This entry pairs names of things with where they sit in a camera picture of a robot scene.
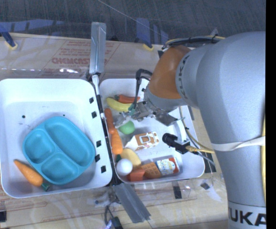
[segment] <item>orange carrot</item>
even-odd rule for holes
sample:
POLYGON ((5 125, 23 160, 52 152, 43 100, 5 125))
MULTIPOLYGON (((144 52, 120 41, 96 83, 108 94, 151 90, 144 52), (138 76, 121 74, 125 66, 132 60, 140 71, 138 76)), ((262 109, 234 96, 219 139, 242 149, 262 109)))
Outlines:
POLYGON ((28 182, 37 187, 40 187, 42 185, 43 178, 35 170, 18 160, 14 160, 14 163, 18 167, 20 172, 24 175, 24 177, 28 180, 28 182))
POLYGON ((108 127, 108 132, 110 134, 113 134, 116 130, 113 124, 113 117, 112 117, 112 112, 110 108, 106 108, 104 110, 105 116, 106 116, 106 122, 107 122, 107 127, 108 127))
POLYGON ((123 94, 120 94, 118 96, 116 96, 118 102, 122 103, 122 104, 132 104, 134 102, 134 97, 128 97, 125 96, 123 94))
POLYGON ((116 130, 111 137, 112 153, 119 155, 123 152, 123 144, 118 131, 116 130))

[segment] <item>gray carpet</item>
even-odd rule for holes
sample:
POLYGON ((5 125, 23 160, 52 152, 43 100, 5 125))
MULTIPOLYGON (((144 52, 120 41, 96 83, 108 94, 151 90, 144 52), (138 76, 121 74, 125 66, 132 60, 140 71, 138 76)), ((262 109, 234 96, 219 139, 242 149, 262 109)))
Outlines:
POLYGON ((90 38, 93 21, 107 39, 150 43, 266 30, 266 0, 0 0, 0 24, 9 31, 90 38))

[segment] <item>white egg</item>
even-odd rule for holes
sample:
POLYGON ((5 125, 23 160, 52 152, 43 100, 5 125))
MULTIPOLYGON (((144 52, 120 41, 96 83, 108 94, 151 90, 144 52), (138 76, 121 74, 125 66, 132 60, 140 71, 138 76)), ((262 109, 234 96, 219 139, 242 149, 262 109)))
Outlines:
POLYGON ((126 176, 133 170, 133 164, 129 159, 123 158, 117 163, 116 170, 119 176, 126 176))

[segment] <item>blue plate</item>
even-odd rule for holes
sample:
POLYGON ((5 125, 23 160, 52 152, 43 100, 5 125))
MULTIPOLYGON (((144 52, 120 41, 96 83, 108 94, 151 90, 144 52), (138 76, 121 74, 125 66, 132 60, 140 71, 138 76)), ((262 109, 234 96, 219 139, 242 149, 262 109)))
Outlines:
POLYGON ((90 139, 64 117, 50 118, 24 139, 23 153, 30 164, 50 183, 67 184, 94 161, 90 139))

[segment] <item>toy banana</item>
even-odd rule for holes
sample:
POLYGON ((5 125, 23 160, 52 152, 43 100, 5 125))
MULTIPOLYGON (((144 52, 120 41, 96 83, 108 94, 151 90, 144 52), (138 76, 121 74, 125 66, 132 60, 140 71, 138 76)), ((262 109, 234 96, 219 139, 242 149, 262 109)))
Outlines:
POLYGON ((128 108, 131 106, 131 104, 122 104, 111 97, 106 98, 106 101, 109 107, 120 112, 128 112, 128 108))

